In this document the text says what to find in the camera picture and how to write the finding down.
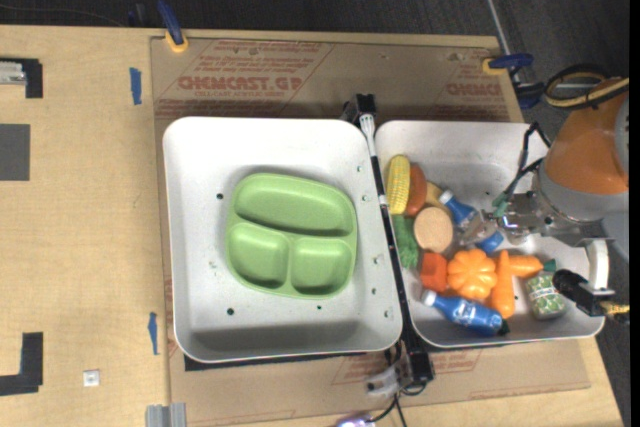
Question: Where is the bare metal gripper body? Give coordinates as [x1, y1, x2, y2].
[498, 189, 609, 247]

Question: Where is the blue bottle with white cap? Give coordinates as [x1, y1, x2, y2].
[438, 189, 505, 255]
[420, 289, 511, 338]

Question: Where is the orange carrot with green top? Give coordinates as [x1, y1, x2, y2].
[506, 254, 558, 279]

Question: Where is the orange pumpkin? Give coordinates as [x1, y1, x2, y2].
[445, 248, 499, 302]

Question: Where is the tan round biscuit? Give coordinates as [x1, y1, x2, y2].
[412, 205, 455, 254]

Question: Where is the yellow toy food piece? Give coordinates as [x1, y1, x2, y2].
[424, 181, 447, 209]

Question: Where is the orange cube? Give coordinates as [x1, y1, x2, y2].
[418, 251, 450, 293]

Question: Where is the orange red sausage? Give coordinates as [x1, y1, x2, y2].
[404, 163, 429, 218]

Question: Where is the green broccoli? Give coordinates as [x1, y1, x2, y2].
[390, 213, 421, 271]

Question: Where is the green can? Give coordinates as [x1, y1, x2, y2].
[524, 271, 568, 322]

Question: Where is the white plastic tray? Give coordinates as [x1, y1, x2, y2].
[161, 115, 404, 364]
[373, 119, 608, 349]

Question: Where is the yellow corn cob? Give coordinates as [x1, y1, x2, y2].
[384, 154, 413, 216]

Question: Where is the thin black and white rod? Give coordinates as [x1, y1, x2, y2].
[358, 113, 427, 358]

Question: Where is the green divided plate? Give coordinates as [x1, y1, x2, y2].
[224, 171, 359, 301]

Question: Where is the brown cardboard board red print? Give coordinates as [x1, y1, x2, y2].
[149, 34, 592, 422]

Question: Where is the black cylinder on white bracket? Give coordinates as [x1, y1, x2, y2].
[551, 238, 617, 317]

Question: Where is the black block with thin wires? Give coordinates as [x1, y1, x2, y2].
[406, 348, 436, 387]
[348, 92, 377, 124]

